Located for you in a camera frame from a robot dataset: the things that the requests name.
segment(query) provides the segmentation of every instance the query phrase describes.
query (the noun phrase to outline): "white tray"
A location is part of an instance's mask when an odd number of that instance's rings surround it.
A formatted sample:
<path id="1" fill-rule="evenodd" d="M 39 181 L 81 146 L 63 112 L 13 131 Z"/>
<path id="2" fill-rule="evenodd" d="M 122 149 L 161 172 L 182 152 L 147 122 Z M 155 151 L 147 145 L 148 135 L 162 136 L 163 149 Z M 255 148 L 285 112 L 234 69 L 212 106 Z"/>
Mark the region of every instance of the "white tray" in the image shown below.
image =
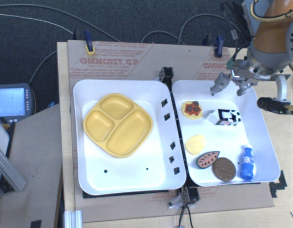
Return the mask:
<path id="1" fill-rule="evenodd" d="M 73 90 L 78 145 L 78 179 L 91 195 L 174 190 L 183 186 L 183 162 L 170 92 L 158 81 L 82 80 Z M 129 157 L 116 158 L 85 133 L 83 121 L 90 109 L 111 93 L 123 94 L 144 108 L 153 129 Z"/>
<path id="2" fill-rule="evenodd" d="M 250 88 L 245 95 L 237 96 L 238 87 L 231 82 L 226 89 L 211 96 L 210 87 L 213 84 L 213 81 L 201 80 L 180 80 L 173 84 L 183 142 L 186 143 L 195 134 L 202 134 L 206 138 L 206 145 L 199 155 L 192 155 L 186 150 L 191 179 L 200 186 L 277 180 L 280 176 L 280 167 L 261 109 L 256 105 L 255 91 Z M 199 120 L 185 118 L 181 112 L 181 105 L 185 101 L 198 101 L 203 109 L 203 117 Z M 217 109 L 238 110 L 241 122 L 237 126 L 214 125 L 206 117 Z M 255 162 L 255 176 L 251 181 L 240 178 L 239 161 L 243 154 L 243 145 L 248 143 L 253 146 Z M 226 157 L 233 162 L 236 167 L 236 176 L 233 180 L 229 182 L 219 180 L 213 174 L 212 167 L 198 168 L 197 157 L 210 151 L 220 151 L 219 157 Z"/>

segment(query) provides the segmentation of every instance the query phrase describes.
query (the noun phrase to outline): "black and white toy carton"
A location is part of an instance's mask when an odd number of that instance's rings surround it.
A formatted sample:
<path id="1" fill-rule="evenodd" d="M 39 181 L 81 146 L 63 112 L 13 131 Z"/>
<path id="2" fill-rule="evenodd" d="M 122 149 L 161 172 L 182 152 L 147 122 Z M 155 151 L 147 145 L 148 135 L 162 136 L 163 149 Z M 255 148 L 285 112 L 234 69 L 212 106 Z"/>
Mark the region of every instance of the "black and white toy carton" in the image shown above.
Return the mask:
<path id="1" fill-rule="evenodd" d="M 206 119 L 215 125 L 236 126 L 241 121 L 241 116 L 237 110 L 217 109 Z"/>

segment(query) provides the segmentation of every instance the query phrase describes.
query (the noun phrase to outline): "black fabric backdrop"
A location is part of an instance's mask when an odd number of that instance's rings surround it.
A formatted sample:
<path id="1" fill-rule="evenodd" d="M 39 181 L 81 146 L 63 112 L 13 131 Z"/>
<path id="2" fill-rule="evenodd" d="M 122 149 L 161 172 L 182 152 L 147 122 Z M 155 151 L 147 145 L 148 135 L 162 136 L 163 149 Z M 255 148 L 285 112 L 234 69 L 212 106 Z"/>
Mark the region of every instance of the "black fabric backdrop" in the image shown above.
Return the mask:
<path id="1" fill-rule="evenodd" d="M 241 12 L 243 0 L 0 0 L 0 14 L 45 20 L 60 25 L 71 32 L 77 31 L 78 39 L 84 39 L 89 29 L 93 40 L 115 41 L 90 25 L 49 8 L 22 6 L 35 4 L 48 6 L 77 16 L 122 42 L 141 42 L 154 30 L 179 35 L 182 25 L 192 16 L 214 14 L 223 17 L 220 3 L 236 4 L 238 18 L 245 20 Z M 230 9 L 225 6 L 228 19 L 238 26 Z M 226 21 L 204 15 L 191 20 L 184 28 L 181 40 L 186 45 L 202 45 L 208 35 L 208 45 L 215 45 L 217 35 L 225 38 L 224 46 L 235 47 L 230 27 Z M 238 34 L 238 44 L 244 40 Z M 57 42 L 72 39 L 65 29 L 46 22 L 0 15 L 0 84 L 28 83 L 40 62 L 57 49 Z M 164 33 L 148 36 L 145 43 L 177 44 L 177 39 Z M 31 86 L 35 92 L 37 112 L 52 102 L 59 102 L 57 55 L 50 57 L 39 69 Z"/>

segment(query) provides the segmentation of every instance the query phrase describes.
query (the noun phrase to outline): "black hole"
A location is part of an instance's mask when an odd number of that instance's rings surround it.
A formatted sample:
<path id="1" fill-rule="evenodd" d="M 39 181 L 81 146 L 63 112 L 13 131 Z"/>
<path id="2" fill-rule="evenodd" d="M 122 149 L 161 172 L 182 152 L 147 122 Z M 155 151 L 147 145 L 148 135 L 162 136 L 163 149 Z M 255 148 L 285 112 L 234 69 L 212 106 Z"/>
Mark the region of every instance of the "black hole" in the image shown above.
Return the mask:
<path id="1" fill-rule="evenodd" d="M 175 175 L 176 175 L 177 173 L 179 173 L 179 172 L 180 172 L 179 167 L 174 168 L 174 174 L 175 174 Z"/>
<path id="2" fill-rule="evenodd" d="M 170 113 L 165 115 L 165 121 L 170 118 Z"/>
<path id="3" fill-rule="evenodd" d="M 175 142 L 173 142 L 173 143 L 170 144 L 170 147 L 171 147 L 172 150 L 175 148 L 175 146 L 176 146 L 175 145 Z"/>
<path id="4" fill-rule="evenodd" d="M 167 99 L 165 99 L 161 102 L 162 107 L 164 107 L 166 104 L 167 104 Z"/>

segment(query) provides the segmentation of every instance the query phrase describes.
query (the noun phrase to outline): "toy water bottle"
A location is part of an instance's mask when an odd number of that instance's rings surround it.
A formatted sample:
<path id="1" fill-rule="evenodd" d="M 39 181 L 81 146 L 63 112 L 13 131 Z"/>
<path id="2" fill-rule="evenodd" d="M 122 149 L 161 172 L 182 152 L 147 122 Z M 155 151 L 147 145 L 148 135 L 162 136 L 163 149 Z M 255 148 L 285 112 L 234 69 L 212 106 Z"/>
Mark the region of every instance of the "toy water bottle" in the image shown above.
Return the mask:
<path id="1" fill-rule="evenodd" d="M 252 145 L 247 144 L 244 147 L 244 154 L 241 163 L 241 178 L 244 180 L 251 180 L 254 176 L 254 158 L 252 155 Z"/>

